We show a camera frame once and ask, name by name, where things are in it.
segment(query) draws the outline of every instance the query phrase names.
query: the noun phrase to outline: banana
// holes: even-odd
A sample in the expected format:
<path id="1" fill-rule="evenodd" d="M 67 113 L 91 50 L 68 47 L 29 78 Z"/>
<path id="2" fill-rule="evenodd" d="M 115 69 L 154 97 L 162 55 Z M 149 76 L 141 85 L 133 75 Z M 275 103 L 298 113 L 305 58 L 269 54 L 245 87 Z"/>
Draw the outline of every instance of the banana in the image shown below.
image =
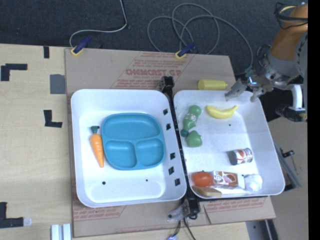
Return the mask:
<path id="1" fill-rule="evenodd" d="M 234 105 L 231 108 L 220 110 L 214 106 L 207 105 L 205 109 L 209 113 L 209 115 L 214 118 L 226 119 L 226 118 L 230 118 L 238 107 L 239 107 L 238 105 Z"/>

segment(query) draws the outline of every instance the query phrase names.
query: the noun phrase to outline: brown cardboard sheet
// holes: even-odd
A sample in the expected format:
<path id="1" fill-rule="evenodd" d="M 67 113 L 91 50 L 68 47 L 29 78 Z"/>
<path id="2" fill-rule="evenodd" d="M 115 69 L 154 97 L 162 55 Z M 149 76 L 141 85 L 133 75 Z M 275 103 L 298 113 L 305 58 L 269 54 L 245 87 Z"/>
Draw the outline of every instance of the brown cardboard sheet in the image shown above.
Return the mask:
<path id="1" fill-rule="evenodd" d="M 84 206 L 77 198 L 73 161 L 70 99 L 80 89 L 155 89 L 162 76 L 172 76 L 173 94 L 196 90 L 200 79 L 224 80 L 229 89 L 235 82 L 229 57 L 187 54 L 178 61 L 173 53 L 85 49 L 72 56 L 65 49 L 66 93 L 68 100 L 69 147 L 72 178 L 73 236 L 96 236 L 124 232 L 171 229 L 167 213 L 180 201 L 132 204 L 102 208 Z M 190 226 L 204 226 L 275 218 L 270 197 L 219 199 L 200 203 L 201 212 Z"/>

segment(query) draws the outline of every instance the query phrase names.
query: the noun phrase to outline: red tomato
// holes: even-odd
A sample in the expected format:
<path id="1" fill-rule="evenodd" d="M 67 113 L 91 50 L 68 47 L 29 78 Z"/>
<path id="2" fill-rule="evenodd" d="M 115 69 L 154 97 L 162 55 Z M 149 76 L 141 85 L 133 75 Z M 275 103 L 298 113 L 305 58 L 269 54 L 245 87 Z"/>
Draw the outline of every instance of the red tomato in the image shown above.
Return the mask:
<path id="1" fill-rule="evenodd" d="M 208 187 L 212 184 L 213 177 L 211 173 L 199 171 L 192 175 L 192 181 L 198 187 Z"/>

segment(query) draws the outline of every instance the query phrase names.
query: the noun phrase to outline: wooden surface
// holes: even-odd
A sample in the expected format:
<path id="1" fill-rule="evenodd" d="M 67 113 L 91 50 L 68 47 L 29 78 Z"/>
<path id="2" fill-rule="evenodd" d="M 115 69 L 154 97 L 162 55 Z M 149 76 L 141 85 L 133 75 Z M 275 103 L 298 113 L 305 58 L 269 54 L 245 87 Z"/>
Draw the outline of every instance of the wooden surface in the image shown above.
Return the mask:
<path id="1" fill-rule="evenodd" d="M 67 96 L 50 94 L 50 75 L 65 75 L 63 47 L 0 44 L 0 65 L 27 64 L 0 81 L 0 202 L 7 218 L 31 218 L 32 225 L 0 229 L 0 239 L 49 240 L 53 224 L 72 223 Z M 44 110 L 62 128 L 45 127 Z M 196 239 L 248 240 L 245 222 L 191 228 Z M 174 230 L 143 231 L 88 240 L 167 239 Z M 191 239 L 185 228 L 179 239 Z"/>

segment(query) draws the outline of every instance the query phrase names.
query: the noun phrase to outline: orange carrot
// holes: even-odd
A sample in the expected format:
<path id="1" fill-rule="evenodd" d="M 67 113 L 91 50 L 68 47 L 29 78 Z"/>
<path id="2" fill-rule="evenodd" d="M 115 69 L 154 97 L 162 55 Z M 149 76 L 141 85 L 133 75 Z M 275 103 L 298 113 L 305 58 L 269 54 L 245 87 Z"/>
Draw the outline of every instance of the orange carrot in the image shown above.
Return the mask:
<path id="1" fill-rule="evenodd" d="M 102 138 L 98 134 L 99 126 L 91 126 L 92 135 L 90 136 L 90 144 L 101 168 L 105 166 L 104 163 L 104 147 L 102 144 Z"/>

